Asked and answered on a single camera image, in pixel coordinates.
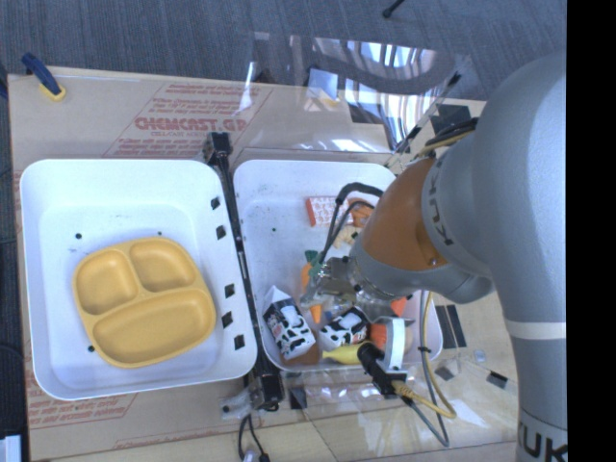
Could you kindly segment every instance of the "yellow object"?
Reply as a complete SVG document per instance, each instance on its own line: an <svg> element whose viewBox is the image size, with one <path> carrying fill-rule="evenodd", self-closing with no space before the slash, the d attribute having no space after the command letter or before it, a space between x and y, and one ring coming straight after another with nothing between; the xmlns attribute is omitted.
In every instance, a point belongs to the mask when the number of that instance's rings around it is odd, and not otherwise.
<svg viewBox="0 0 616 462"><path fill-rule="evenodd" d="M64 99L64 97L66 96L66 89L63 88L60 84L58 84L58 87L60 88L60 92L58 94L53 94L51 92L51 90L49 90L48 88L46 88L43 84L39 84L38 88L42 91L43 94L45 94L49 99L51 99L52 101L62 101Z"/></svg>
<svg viewBox="0 0 616 462"><path fill-rule="evenodd" d="M137 368L205 341L216 308L192 257L167 238L114 244L73 273L75 303L94 350L108 363Z"/></svg>
<svg viewBox="0 0 616 462"><path fill-rule="evenodd" d="M361 361L357 357L357 350L359 347L364 344L351 344L349 346L340 346L336 347L333 350L325 350L322 353L323 358L331 358L338 363L342 363L343 365L359 365Z"/></svg>

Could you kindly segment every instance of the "gray robot arm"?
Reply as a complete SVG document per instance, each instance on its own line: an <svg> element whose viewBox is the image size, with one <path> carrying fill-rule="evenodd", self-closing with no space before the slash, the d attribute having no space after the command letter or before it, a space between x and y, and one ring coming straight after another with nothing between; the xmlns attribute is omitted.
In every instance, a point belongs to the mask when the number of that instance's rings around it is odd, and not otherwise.
<svg viewBox="0 0 616 462"><path fill-rule="evenodd" d="M474 133L398 177L350 253L354 280L383 295L428 289L465 303L496 288L519 379L521 462L568 456L565 71L559 53L509 77ZM404 185L418 176L421 196ZM401 238L392 229L404 224Z"/></svg>

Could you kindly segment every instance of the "cardboard sheet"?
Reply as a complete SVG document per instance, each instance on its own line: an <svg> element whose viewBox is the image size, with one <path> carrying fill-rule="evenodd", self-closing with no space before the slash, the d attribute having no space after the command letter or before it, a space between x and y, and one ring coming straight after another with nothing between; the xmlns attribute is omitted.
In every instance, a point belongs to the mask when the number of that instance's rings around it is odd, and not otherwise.
<svg viewBox="0 0 616 462"><path fill-rule="evenodd" d="M344 100L322 101L305 88L49 69L66 89L63 101L42 94L34 76L9 77L32 460L236 431L218 402L236 395L241 379L77 401L42 391L32 372L19 177L49 158L200 160L212 131L230 133L235 166L251 157L385 160L391 151L383 126L355 123ZM284 424L297 416L282 411L269 419Z"/></svg>

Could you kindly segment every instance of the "blue clamp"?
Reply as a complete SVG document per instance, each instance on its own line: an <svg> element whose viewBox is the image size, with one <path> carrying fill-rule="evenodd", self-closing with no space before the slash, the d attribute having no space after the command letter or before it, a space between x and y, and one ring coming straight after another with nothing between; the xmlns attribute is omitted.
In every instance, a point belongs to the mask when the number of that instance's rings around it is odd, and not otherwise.
<svg viewBox="0 0 616 462"><path fill-rule="evenodd" d="M58 84L45 64L28 52L21 57L21 61L26 68L34 73L40 80L40 90L53 101L62 101L66 95L66 90Z"/></svg>

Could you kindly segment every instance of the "black cable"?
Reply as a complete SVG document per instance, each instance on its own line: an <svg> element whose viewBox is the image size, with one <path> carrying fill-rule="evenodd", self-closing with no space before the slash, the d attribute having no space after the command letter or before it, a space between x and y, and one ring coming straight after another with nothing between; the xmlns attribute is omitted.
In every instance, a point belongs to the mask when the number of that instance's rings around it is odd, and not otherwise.
<svg viewBox="0 0 616 462"><path fill-rule="evenodd" d="M261 456L266 456L267 454L263 450L263 447L261 446L261 443L259 442L259 439L257 438L257 435L254 432L254 426L252 425L252 414L248 414L242 419L242 422L240 423L240 434L238 436L238 455L240 456L240 460L243 461L245 457L245 453L242 450L242 435L244 434L246 423L248 423L248 427L250 429L250 434L252 435L252 439L257 444L257 447L259 447Z"/></svg>
<svg viewBox="0 0 616 462"><path fill-rule="evenodd" d="M348 183L344 185L343 188L338 193L338 196L336 197L336 206L334 208L334 214L332 215L331 221L329 223L329 230L327 231L327 238L325 239L325 247L327 250L329 250L329 247L333 244L334 240L336 239L336 236L333 236L333 235L334 235L334 227L336 226L336 220L338 219L338 213L340 212L340 207L343 205L343 203L345 203L345 200L347 199L348 195L351 192L367 193L367 194L374 195L377 197L380 197L383 194L383 191L381 189L378 189L377 187L372 187L370 185L366 185L360 182L353 182L353 183ZM346 215L341 219L342 223L344 223L345 219L347 218L348 212L350 211L347 210ZM326 253L327 253L326 251L323 251L321 253L321 256L319 258L320 264L322 264L325 261Z"/></svg>
<svg viewBox="0 0 616 462"><path fill-rule="evenodd" d="M432 145L436 142L446 141L447 139L452 139L462 133L469 132L474 130L477 126L477 122L479 121L478 117L473 117L467 121L462 121L455 125L451 125L443 130L440 130L435 137L430 139L425 143L425 146Z"/></svg>
<svg viewBox="0 0 616 462"><path fill-rule="evenodd" d="M330 235L328 235L327 240L325 241L325 247L323 248L323 251L321 253L321 257L319 259L319 263L322 264L325 260L325 255L327 255L327 252L329 251L329 248L331 248L331 245L334 244L334 242L336 241L336 238L338 238L338 235L340 234L340 232L342 231L343 227L345 227L348 215L350 214L350 212L357 207L358 205L363 205L365 207L369 207L370 209L373 209L374 206L371 203L366 202L365 200L354 200L345 210L345 213L343 214L343 216L340 218L340 221L338 222L338 226L336 227L335 230L329 231ZM332 222L330 223L330 228L332 228L334 226L334 221L335 219L332 218Z"/></svg>
<svg viewBox="0 0 616 462"><path fill-rule="evenodd" d="M432 424L430 420L425 416L425 414L420 410L419 406L410 398L402 397L401 399L402 402L404 402L417 413L417 415L422 419L423 423L428 427L430 431L432 431L432 434L437 438L437 440L441 442L444 447L449 447L449 438L447 437L447 435L445 439L441 436L441 434L436 430L436 427L434 427L434 424Z"/></svg>

